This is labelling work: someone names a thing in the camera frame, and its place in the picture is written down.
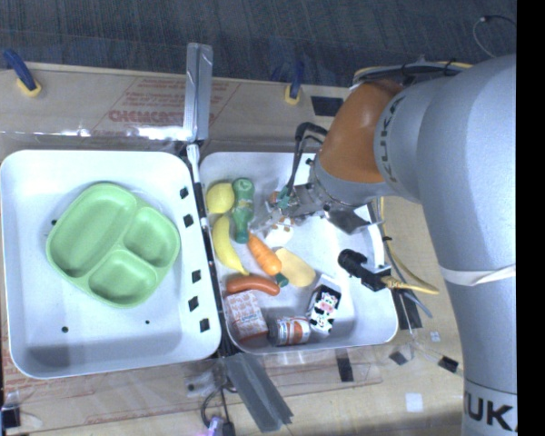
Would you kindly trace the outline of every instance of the tin can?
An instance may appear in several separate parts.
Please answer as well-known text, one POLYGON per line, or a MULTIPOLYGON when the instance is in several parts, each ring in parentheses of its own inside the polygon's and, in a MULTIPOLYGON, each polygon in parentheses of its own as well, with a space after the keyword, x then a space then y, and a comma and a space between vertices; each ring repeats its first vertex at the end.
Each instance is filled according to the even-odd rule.
POLYGON ((297 345, 309 341, 311 327, 305 317, 281 317, 274 320, 269 332, 274 345, 297 345))

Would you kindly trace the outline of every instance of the orange carrot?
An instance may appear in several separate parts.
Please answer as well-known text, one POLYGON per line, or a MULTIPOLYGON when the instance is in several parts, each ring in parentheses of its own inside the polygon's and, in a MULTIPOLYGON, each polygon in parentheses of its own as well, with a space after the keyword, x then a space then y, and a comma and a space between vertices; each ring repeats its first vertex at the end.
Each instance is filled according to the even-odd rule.
POLYGON ((250 233, 248 236, 247 245, 254 259, 266 274, 274 276, 275 274, 281 272, 281 259, 277 257, 276 253, 274 253, 273 250, 257 236, 250 233))

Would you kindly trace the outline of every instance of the hot dog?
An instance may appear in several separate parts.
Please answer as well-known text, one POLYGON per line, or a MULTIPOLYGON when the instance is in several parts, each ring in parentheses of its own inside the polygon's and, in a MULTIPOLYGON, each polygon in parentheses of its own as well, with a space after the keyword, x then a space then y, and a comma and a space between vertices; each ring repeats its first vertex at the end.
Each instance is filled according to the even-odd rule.
POLYGON ((262 276, 256 274, 249 274, 248 276, 238 276, 231 279, 226 284, 226 291, 230 294, 236 294, 242 291, 250 291, 254 289, 261 291, 269 295, 278 295, 281 291, 279 285, 262 276))

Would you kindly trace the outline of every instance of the green bottle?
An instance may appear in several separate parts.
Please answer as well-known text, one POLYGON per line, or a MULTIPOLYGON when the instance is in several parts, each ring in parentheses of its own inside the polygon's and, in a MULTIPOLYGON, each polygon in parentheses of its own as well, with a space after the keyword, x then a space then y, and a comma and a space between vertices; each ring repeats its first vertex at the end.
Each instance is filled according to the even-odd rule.
POLYGON ((234 240, 248 243, 248 223, 254 217, 254 184, 250 179, 238 178, 233 182, 233 190, 234 240))

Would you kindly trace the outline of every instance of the toy banana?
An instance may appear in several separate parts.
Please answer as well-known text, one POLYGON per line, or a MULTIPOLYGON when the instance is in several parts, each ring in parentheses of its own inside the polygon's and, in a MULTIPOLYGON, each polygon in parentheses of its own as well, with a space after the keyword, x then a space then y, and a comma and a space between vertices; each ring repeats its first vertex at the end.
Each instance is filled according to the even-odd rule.
POLYGON ((224 266, 242 274, 248 274, 230 241, 230 219, 227 215, 222 215, 214 223, 212 240, 216 256, 224 266))

